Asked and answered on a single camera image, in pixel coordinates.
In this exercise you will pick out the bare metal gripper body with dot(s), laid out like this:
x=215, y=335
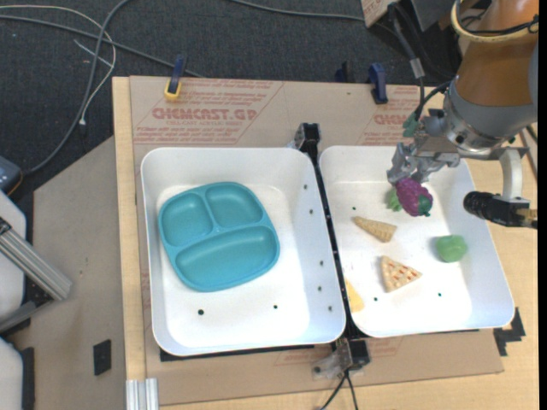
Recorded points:
x=444, y=141

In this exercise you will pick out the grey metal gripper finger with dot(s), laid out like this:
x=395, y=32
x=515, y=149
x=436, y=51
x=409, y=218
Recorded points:
x=424, y=170
x=396, y=167

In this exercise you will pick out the purple grapes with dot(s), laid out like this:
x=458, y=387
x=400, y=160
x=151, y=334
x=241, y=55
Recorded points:
x=411, y=197

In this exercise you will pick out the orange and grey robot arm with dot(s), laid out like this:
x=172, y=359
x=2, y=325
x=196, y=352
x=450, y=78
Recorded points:
x=495, y=75

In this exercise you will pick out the green leafy toy vegetable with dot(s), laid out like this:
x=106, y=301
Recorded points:
x=393, y=200

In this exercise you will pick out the tan waffle cone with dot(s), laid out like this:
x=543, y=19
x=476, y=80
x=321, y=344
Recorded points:
x=376, y=228

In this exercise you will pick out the green toy pepper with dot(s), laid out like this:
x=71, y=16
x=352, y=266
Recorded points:
x=451, y=248

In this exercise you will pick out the thin black rod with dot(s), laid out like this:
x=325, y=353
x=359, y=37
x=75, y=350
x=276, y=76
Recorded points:
x=331, y=237

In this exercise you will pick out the white plastic tray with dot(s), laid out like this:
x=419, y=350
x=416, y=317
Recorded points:
x=410, y=271
x=239, y=250

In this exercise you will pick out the pizza slice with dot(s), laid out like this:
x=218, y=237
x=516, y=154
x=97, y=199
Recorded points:
x=397, y=273

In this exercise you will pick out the yellow cheese wedge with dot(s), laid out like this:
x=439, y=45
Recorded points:
x=354, y=298

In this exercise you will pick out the brown cardboard board red print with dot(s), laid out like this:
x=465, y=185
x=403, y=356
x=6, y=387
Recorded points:
x=265, y=113

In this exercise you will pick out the blue divided plate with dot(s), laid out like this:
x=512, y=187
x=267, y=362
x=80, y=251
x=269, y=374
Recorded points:
x=219, y=236

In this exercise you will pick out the black cylinder on white bracket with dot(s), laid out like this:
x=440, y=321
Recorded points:
x=500, y=199

